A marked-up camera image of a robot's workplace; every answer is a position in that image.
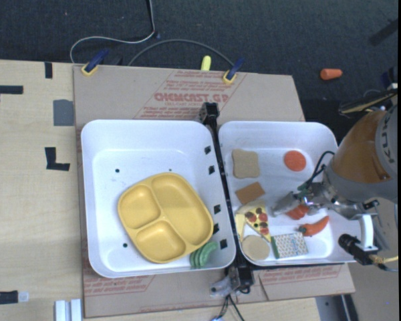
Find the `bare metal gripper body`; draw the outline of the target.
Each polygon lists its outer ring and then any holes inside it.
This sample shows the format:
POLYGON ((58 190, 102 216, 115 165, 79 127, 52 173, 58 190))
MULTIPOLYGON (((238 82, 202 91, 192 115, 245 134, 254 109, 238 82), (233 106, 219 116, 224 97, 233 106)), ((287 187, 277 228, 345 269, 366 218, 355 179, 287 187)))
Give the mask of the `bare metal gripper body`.
POLYGON ((299 186, 299 198, 308 208, 308 213, 318 213, 320 209, 335 205, 335 191, 326 183, 304 183, 299 186))

